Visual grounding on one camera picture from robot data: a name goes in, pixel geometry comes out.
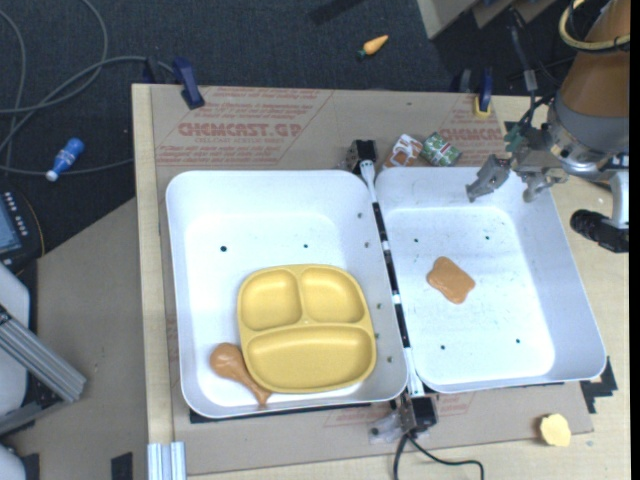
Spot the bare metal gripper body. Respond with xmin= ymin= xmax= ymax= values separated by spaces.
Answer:
xmin=508 ymin=121 xmax=630 ymax=184

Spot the green patterned can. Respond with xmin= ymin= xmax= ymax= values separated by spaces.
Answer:
xmin=418 ymin=131 xmax=463 ymax=168

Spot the orange and white carton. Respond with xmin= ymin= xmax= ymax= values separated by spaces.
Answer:
xmin=381 ymin=133 xmax=426 ymax=170

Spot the orange toy bread slice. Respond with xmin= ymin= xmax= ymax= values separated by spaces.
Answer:
xmin=425 ymin=255 xmax=477 ymax=306

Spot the thin black and white rod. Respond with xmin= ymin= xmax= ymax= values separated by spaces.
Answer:
xmin=359 ymin=159 xmax=427 ymax=397

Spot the white plastic tray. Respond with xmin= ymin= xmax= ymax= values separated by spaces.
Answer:
xmin=374 ymin=164 xmax=608 ymax=395
xmin=164 ymin=168 xmax=411 ymax=420

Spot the orange toy carrot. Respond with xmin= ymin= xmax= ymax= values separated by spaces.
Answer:
xmin=355 ymin=33 xmax=391 ymax=62

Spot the brown cardboard board, red print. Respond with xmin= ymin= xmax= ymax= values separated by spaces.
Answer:
xmin=149 ymin=84 xmax=597 ymax=463

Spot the yellow toy biscuit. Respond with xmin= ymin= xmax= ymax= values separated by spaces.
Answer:
xmin=538 ymin=412 xmax=573 ymax=448

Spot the yellow divided plate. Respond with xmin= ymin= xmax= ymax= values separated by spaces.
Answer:
xmin=235 ymin=263 xmax=378 ymax=395

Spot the brown toy chicken drumstick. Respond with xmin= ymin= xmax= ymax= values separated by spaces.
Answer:
xmin=208 ymin=342 xmax=274 ymax=409

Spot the blue plastic bottle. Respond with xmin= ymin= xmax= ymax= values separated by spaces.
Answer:
xmin=44 ymin=137 xmax=87 ymax=184

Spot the black cylinder on white bracket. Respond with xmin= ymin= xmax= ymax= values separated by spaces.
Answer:
xmin=569 ymin=153 xmax=631 ymax=255

